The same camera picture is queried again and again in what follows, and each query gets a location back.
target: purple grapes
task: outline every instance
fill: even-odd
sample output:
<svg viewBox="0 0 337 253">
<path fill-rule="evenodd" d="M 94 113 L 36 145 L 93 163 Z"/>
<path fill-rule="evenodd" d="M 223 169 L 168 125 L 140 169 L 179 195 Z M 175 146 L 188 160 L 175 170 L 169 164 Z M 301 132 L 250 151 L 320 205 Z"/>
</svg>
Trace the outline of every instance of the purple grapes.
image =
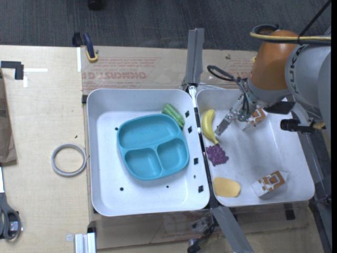
<svg viewBox="0 0 337 253">
<path fill-rule="evenodd" d="M 226 156 L 225 151 L 220 147 L 219 144 L 206 147 L 206 152 L 209 160 L 212 161 L 213 166 L 224 164 L 229 159 L 229 157 Z"/>
</svg>

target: banana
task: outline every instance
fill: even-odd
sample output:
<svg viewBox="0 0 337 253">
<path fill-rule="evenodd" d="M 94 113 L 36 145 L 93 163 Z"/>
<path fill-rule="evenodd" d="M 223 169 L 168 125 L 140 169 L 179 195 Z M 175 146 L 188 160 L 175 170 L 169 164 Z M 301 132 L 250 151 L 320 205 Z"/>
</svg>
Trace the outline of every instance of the banana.
<svg viewBox="0 0 337 253">
<path fill-rule="evenodd" d="M 213 141 L 214 144 L 218 144 L 219 141 L 215 138 L 214 131 L 212 129 L 212 121 L 214 118 L 214 109 L 210 109 L 204 113 L 201 119 L 202 133 L 206 138 Z"/>
</svg>

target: blue plate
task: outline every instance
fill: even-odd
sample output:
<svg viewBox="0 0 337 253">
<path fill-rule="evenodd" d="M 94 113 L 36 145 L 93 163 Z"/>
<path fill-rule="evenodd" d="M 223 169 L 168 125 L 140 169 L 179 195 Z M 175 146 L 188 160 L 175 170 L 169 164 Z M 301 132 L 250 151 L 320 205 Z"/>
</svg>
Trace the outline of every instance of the blue plate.
<svg viewBox="0 0 337 253">
<path fill-rule="evenodd" d="M 166 114 L 151 114 L 123 123 L 117 144 L 128 171 L 141 180 L 168 176 L 183 169 L 189 149 L 176 121 Z"/>
</svg>

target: ring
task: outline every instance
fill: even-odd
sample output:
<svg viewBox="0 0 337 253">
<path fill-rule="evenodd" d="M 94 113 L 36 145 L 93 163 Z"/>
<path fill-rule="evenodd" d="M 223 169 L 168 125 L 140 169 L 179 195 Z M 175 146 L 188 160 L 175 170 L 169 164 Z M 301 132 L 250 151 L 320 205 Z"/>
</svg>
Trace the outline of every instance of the ring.
<svg viewBox="0 0 337 253">
<path fill-rule="evenodd" d="M 82 163 L 82 166 L 76 170 L 76 171 L 73 171 L 73 172 L 65 172 L 65 171 L 62 171 L 60 170 L 56 164 L 55 164 L 55 157 L 56 157 L 56 154 L 63 148 L 74 148 L 76 149 L 78 152 L 81 153 L 82 157 L 83 157 L 83 163 Z M 53 154 L 52 154 L 52 167 L 54 169 L 54 171 L 61 175 L 61 176 L 67 176 L 67 177 L 71 177 L 71 176 L 75 176 L 77 174 L 79 174 L 81 171 L 84 170 L 85 168 L 85 165 L 86 165 L 86 157 L 85 157 L 85 151 L 83 148 L 81 148 L 80 146 L 78 146 L 77 144 L 73 144 L 73 143 L 64 143 L 64 144 L 61 144 L 59 145 L 58 147 L 55 148 Z"/>
</svg>

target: scissors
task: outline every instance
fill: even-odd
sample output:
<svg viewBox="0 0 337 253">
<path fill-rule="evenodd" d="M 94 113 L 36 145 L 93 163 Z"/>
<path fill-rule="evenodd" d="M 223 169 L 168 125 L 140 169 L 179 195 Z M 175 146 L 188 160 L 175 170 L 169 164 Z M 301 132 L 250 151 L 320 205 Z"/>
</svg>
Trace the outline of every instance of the scissors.
<svg viewBox="0 0 337 253">
<path fill-rule="evenodd" d="M 13 210 L 7 203 L 4 189 L 4 179 L 0 164 L 0 237 L 1 234 L 6 240 L 12 240 L 21 231 L 21 220 L 17 211 Z"/>
</svg>

